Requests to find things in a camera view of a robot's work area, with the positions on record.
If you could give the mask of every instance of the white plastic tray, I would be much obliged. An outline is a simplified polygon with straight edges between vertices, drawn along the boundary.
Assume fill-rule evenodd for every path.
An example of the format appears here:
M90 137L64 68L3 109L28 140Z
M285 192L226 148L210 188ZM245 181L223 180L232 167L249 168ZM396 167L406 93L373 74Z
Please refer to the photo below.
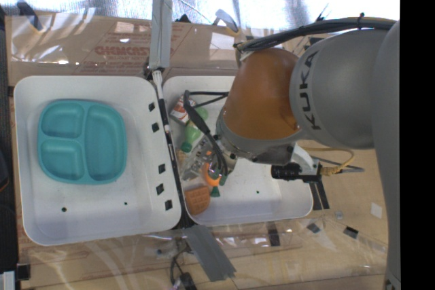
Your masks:
M176 76L168 79L163 93L169 111L185 90L229 91L234 77L231 76ZM201 103L210 96L192 96ZM208 112L207 125L215 132L215 123L225 100L204 106ZM180 147L184 139L184 128L170 121L173 139ZM183 189L198 185L198 179L181 181ZM284 181L271 177L271 166L238 160L234 171L224 186L219 186L221 196L212 198L206 211L191 218L199 225L226 225L278 221L304 217L313 208L313 197L309 184L301 180Z
M39 115L48 103L64 98L107 103L124 118L127 164L113 183L61 183L40 168ZM23 224L34 242L55 245L151 233L178 223L181 207L171 159L156 93L148 81L139 77L32 76L18 82L14 102ZM159 125L156 132L153 124Z

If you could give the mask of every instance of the turquoise plate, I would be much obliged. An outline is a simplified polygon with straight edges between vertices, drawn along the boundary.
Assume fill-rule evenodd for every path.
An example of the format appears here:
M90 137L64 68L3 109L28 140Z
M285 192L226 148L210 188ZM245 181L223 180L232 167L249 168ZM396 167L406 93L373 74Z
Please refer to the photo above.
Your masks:
M50 103L39 118L37 146L42 170L65 183L111 183L126 166L124 120L103 103Z

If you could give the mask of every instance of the yellow wire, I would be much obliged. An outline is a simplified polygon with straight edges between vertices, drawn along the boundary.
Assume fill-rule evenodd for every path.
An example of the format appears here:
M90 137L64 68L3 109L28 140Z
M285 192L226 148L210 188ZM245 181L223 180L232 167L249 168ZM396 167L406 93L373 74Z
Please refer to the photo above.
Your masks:
M335 167L322 167L320 170L320 175L333 175L339 173L344 167L350 165L355 159L355 154L350 149L337 149L334 147L303 147L305 151L345 151L351 155L351 157L342 164Z

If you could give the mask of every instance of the green bottle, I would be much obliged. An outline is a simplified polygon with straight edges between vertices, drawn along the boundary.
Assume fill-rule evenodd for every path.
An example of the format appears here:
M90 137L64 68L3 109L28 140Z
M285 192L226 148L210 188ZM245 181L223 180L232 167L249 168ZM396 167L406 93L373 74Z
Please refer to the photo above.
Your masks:
M195 109L196 112L205 121L209 117L209 113L206 109L199 107ZM184 129L184 142L181 144L181 150L189 153L192 151L192 144L202 135L202 132L196 127L196 125L190 120L186 124Z

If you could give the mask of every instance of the white sticker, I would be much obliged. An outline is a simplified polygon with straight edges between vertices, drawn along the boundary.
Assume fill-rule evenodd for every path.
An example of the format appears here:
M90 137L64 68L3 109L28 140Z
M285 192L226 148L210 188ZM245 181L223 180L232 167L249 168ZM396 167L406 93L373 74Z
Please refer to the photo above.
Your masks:
M372 202L372 208L371 208L370 212L375 217L382 219L382 207L379 206L378 204Z

